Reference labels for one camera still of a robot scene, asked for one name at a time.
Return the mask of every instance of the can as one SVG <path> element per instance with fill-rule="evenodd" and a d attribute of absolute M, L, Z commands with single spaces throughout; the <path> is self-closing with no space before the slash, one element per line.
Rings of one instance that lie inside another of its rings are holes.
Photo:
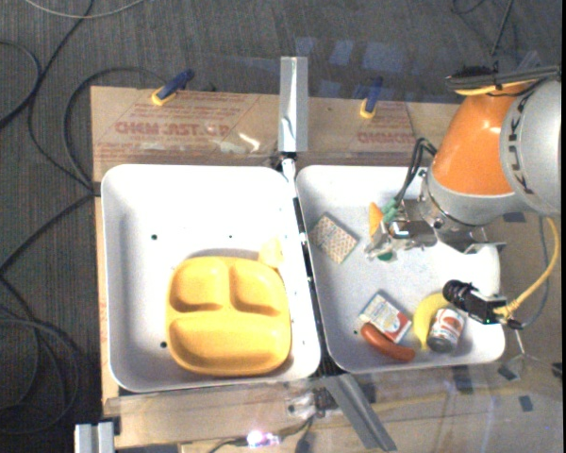
<path fill-rule="evenodd" d="M 428 347 L 435 352 L 452 352 L 457 348 L 464 325 L 465 318 L 457 310 L 438 309 L 427 336 Z"/>

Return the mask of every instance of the camera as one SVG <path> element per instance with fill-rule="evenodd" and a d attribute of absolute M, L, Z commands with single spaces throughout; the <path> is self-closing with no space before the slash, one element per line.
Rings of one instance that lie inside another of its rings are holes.
<path fill-rule="evenodd" d="M 442 288 L 442 295 L 481 324 L 498 324 L 499 318 L 493 311 L 508 303 L 502 295 L 483 295 L 471 283 L 460 280 L 446 282 Z"/>

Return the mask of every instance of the sausage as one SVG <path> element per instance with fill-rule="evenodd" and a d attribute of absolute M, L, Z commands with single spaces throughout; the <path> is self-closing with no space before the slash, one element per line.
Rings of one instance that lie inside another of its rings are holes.
<path fill-rule="evenodd" d="M 384 356 L 401 362 L 410 362 L 415 358 L 415 349 L 394 343 L 370 322 L 360 328 L 360 335 Z"/>

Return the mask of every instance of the white plastic tray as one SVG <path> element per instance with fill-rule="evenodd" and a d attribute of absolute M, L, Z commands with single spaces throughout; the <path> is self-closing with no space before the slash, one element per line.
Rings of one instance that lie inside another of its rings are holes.
<path fill-rule="evenodd" d="M 388 297 L 410 319 L 425 295 L 440 292 L 452 278 L 472 282 L 483 294 L 499 292 L 500 265 L 494 245 L 464 255 L 438 242 L 424 250 L 402 251 L 395 261 L 367 260 L 363 249 L 369 242 L 369 203 L 384 205 L 398 193 L 406 173 L 404 167 L 313 165 L 301 170 L 296 179 L 307 230 L 328 213 L 360 237 L 341 264 L 309 245 L 326 346 L 339 367 L 350 373 L 494 361 L 505 349 L 500 325 L 485 326 L 474 319 L 466 321 L 454 353 L 419 351 L 409 363 L 379 354 L 358 333 L 358 314 L 376 293 Z M 417 197 L 420 185 L 421 179 L 415 178 L 406 198 Z M 412 328 L 401 344 L 419 349 Z"/>
<path fill-rule="evenodd" d="M 106 173 L 101 193 L 109 366 L 123 388 L 144 393 L 288 381 L 316 370 L 321 349 L 291 191 L 281 174 L 263 167 L 124 164 Z M 181 368 L 165 344 L 172 270 L 199 255 L 256 259 L 275 236 L 292 320 L 288 361 L 263 377 L 209 377 Z"/>

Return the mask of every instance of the banana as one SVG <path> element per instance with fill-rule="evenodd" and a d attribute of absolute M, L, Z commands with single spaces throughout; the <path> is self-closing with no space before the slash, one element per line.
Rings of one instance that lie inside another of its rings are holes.
<path fill-rule="evenodd" d="M 413 314 L 413 331 L 422 344 L 422 350 L 427 349 L 427 334 L 429 333 L 430 324 L 436 310 L 448 304 L 449 302 L 444 298 L 442 292 L 438 292 L 427 295 L 417 305 L 417 309 Z"/>

